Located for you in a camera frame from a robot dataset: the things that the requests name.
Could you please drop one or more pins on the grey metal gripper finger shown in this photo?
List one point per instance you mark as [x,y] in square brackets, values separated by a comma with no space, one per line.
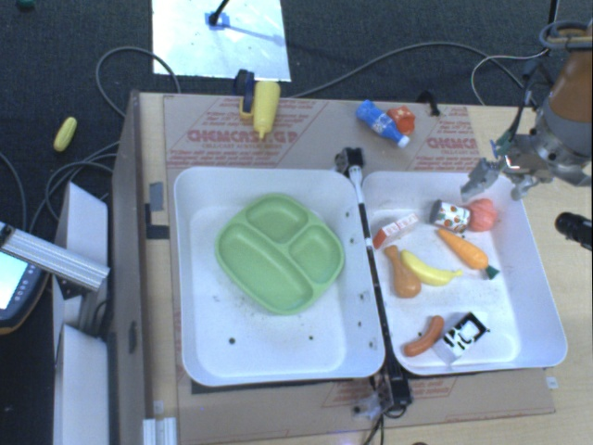
[482,179]
[523,186]

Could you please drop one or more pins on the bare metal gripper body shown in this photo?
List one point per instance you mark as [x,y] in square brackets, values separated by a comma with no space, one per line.
[546,156]

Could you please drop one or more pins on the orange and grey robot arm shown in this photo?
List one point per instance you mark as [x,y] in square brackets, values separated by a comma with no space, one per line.
[572,86]

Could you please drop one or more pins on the white can with red print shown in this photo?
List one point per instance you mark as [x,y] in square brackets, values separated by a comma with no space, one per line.
[450,216]

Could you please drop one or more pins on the orange carrot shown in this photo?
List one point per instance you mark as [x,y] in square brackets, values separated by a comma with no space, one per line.
[463,248]

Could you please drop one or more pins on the red and white packet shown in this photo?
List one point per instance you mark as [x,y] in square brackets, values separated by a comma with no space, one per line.
[394,231]

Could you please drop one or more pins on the yellow banana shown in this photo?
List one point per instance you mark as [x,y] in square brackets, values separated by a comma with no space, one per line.
[428,271]

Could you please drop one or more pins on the blue plastic bottle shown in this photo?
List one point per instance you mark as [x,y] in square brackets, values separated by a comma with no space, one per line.
[381,122]

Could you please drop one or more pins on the white plastic tray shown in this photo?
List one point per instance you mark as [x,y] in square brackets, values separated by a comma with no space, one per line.
[259,341]
[523,304]

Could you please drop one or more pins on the orange chicken drumstick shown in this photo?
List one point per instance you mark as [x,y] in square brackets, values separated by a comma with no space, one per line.
[404,278]

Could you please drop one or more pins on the thin black and white rod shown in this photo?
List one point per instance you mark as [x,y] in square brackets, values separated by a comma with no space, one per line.
[370,258]

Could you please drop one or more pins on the white and black carton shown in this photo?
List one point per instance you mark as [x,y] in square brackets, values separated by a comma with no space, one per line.
[463,336]

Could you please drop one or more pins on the orange sausage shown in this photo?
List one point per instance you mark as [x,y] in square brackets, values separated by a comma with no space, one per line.
[425,339]

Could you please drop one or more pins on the brown cardboard board red print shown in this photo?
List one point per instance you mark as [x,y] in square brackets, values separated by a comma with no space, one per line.
[301,128]

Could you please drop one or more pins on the green divided plate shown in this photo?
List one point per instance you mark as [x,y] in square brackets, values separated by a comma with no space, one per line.
[273,258]

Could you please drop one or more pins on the yellow mustard bottle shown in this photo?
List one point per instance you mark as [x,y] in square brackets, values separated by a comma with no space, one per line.
[266,105]

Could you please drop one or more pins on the yellow corn cob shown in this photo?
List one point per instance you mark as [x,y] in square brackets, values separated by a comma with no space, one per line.
[65,133]

